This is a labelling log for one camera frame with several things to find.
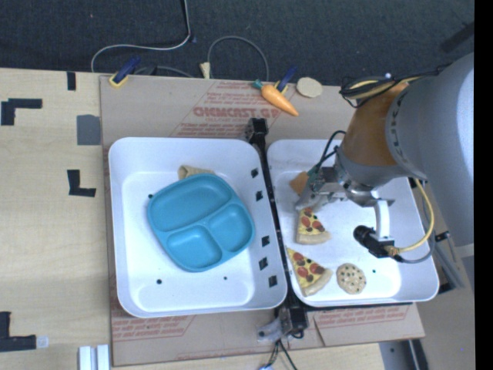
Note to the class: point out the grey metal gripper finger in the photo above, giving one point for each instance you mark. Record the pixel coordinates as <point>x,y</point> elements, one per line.
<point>304,200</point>
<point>322,202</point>

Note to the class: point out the white plastic tray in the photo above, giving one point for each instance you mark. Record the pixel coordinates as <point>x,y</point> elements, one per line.
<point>346,245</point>
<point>135,245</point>

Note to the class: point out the toy pizza slice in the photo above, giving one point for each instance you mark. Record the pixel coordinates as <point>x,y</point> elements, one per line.
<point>309,227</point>
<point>307,272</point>

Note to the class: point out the beige toy cookie with dots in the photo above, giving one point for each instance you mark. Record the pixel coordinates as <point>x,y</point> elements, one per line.
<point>351,278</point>

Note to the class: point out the orange toy bread piece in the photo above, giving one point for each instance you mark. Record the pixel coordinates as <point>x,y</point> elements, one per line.
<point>299,183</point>

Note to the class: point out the orange toy carrot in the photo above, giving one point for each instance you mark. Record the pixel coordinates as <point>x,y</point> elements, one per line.
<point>278,99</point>

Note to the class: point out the black cylinder on white bracket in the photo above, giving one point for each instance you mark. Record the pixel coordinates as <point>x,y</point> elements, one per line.
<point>370,238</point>

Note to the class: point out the plain round beige biscuit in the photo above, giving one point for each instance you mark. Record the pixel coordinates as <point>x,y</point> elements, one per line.
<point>309,87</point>

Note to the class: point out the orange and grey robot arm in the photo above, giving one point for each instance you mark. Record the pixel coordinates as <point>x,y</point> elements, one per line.
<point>427,129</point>

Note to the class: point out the thin black and white rod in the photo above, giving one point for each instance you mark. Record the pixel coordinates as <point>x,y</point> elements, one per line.
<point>276,222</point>

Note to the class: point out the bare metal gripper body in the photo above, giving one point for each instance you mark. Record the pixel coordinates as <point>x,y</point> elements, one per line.
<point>334,186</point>

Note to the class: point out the brown cardboard board, red print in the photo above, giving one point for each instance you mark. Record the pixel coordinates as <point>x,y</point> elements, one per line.
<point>161,106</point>

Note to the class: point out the blue divided plate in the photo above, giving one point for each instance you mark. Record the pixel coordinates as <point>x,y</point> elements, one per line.
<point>192,222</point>

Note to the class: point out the beige toy bread piece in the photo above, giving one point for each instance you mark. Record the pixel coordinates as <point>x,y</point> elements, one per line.
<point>186,170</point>

